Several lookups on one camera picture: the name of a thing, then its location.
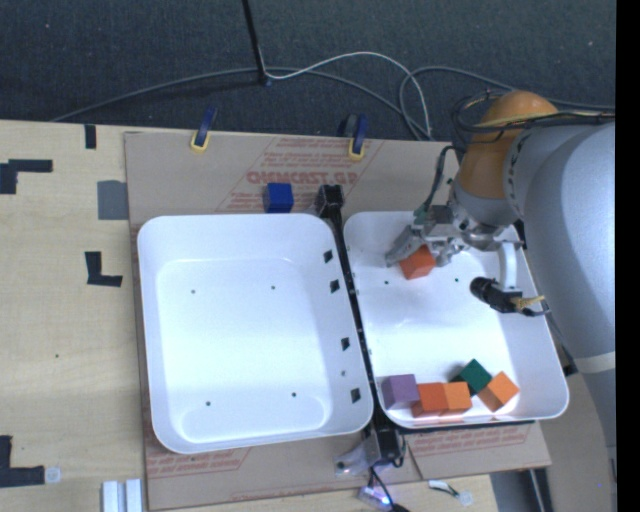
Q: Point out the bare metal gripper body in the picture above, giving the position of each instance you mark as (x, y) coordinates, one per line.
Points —
(442, 222)

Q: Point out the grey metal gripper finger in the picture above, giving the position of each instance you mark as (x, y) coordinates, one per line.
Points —
(402, 250)
(445, 255)

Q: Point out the orange cube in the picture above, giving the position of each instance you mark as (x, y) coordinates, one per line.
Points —
(499, 391)
(458, 396)
(432, 396)
(417, 264)

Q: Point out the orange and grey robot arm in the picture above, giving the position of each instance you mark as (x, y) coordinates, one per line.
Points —
(565, 210)

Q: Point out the white plastic tray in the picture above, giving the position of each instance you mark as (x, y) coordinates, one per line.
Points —
(240, 340)
(430, 330)

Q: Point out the green cube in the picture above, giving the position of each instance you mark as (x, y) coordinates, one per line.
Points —
(474, 376)

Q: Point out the blue cube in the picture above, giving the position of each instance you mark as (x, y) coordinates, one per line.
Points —
(277, 196)

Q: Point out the purple cube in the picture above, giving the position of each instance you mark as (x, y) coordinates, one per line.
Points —
(399, 390)

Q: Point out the brown cardboard board red print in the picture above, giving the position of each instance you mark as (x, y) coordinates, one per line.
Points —
(200, 180)

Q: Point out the black cylinder on white bracket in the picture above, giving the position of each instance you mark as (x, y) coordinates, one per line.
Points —
(492, 292)

